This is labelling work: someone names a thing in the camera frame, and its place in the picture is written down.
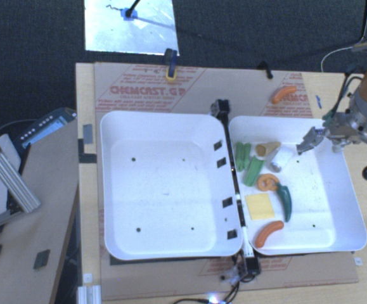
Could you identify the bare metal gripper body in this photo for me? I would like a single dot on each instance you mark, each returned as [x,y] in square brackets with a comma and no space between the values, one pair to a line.
[341,127]

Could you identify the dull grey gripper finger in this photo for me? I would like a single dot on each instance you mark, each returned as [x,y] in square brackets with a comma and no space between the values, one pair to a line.
[313,131]
[304,147]

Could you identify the white bottle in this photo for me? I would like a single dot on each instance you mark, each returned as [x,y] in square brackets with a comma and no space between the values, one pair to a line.
[283,158]

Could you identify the tan ice cream cone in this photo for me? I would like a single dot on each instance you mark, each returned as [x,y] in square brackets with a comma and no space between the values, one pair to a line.
[267,147]

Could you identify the orange sausage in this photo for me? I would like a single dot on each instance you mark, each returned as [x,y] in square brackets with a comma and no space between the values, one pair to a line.
[268,233]
[284,94]

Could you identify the white plastic tray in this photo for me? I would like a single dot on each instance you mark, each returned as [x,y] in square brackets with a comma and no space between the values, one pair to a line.
[164,188]
[313,201]

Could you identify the orange pretzel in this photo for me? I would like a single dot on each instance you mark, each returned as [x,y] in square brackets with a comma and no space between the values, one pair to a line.
[262,184]

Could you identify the green cucumber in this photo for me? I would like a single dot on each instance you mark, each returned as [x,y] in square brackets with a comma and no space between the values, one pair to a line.
[253,171]

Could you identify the dark green chili pepper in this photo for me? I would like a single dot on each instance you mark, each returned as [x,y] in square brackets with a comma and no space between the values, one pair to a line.
[286,201]

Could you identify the green pea pod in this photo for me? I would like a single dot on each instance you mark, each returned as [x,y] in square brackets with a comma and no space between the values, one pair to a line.
[241,155]

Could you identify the yellow cheese slice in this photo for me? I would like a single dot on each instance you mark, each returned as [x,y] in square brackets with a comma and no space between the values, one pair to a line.
[260,206]

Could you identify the thin black and white rod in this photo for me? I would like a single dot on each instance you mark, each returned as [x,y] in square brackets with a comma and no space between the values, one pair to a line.
[234,182]

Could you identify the brown cardboard board red print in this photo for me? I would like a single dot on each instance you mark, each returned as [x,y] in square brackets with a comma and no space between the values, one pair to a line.
[158,87]

